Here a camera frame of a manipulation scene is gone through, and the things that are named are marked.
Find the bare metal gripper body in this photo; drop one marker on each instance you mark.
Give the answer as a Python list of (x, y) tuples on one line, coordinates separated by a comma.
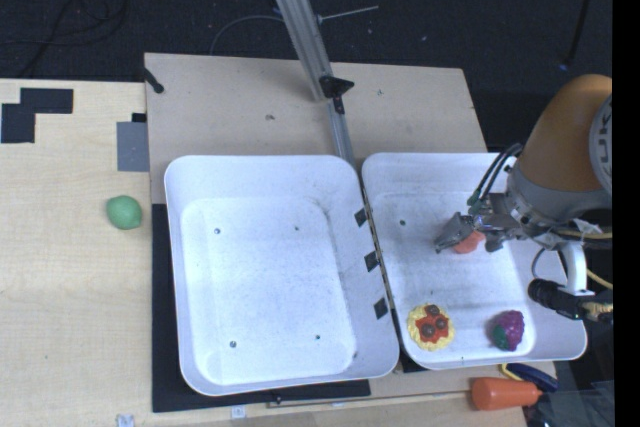
[(500, 211)]

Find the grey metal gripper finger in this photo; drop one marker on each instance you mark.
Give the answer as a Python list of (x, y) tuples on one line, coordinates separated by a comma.
[(456, 230), (495, 243)]

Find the orange toy food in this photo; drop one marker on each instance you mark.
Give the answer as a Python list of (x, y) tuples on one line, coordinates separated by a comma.
[(467, 243)]

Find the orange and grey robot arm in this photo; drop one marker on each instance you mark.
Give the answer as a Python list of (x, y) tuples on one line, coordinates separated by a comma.
[(565, 140)]

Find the white plastic tray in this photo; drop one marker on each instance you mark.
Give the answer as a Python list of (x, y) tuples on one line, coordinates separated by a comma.
[(270, 285), (450, 285)]

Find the purple grapes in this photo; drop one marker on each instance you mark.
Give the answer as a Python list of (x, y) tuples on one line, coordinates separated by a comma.
[(509, 329)]

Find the yellow and red pizza slice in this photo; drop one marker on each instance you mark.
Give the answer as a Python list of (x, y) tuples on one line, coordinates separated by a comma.
[(430, 328)]

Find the brown cardboard board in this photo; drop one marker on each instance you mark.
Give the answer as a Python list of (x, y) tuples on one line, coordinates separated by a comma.
[(240, 115)]

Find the green lime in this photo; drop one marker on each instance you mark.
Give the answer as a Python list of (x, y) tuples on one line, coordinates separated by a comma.
[(123, 212)]

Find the black cylinder on white bracket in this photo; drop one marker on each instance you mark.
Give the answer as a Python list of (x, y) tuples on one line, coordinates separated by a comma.
[(555, 297)]

